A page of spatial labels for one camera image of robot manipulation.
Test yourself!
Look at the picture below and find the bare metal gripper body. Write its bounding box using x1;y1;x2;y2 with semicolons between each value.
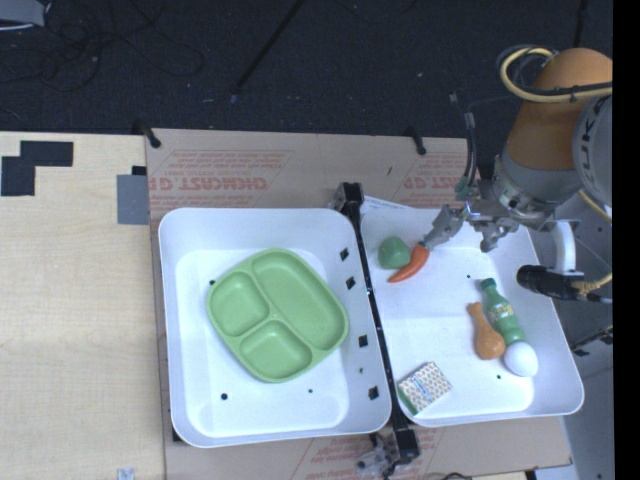
465;177;557;233

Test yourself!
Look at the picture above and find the orange carrot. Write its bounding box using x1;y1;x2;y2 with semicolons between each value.
386;241;432;285

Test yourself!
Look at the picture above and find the green rounded toy fruit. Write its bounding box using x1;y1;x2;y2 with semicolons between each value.
377;235;413;271

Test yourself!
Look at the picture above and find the white printed paper sheet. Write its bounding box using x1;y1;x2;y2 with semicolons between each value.
361;195;417;215

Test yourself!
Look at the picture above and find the green bottle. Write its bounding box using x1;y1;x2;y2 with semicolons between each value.
479;277;528;347

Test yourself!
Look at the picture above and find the white plastic tray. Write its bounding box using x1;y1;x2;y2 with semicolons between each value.
359;206;586;429
158;206;393;450

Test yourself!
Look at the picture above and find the brown chicken drumstick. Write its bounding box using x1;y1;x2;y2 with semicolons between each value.
466;301;507;361

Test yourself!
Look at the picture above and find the thin black rod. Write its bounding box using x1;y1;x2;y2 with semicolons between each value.
348;202;407;432

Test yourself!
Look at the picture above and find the white egg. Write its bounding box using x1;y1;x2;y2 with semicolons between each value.
502;341;540;379

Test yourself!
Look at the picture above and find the white packet yellow green print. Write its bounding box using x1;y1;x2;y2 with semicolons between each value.
396;360;454;416

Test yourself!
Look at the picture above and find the green divided plate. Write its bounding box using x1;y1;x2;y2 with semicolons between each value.
205;247;351;385

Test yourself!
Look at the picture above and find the brown cardboard board red print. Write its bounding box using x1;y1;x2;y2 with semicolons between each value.
144;127;574;480

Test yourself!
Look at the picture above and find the black cylinder on white bracket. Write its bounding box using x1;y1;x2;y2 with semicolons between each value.
516;219;586;303

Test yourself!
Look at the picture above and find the black block with thin wires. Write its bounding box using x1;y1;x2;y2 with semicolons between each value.
391;426;422;471
337;181;365;214

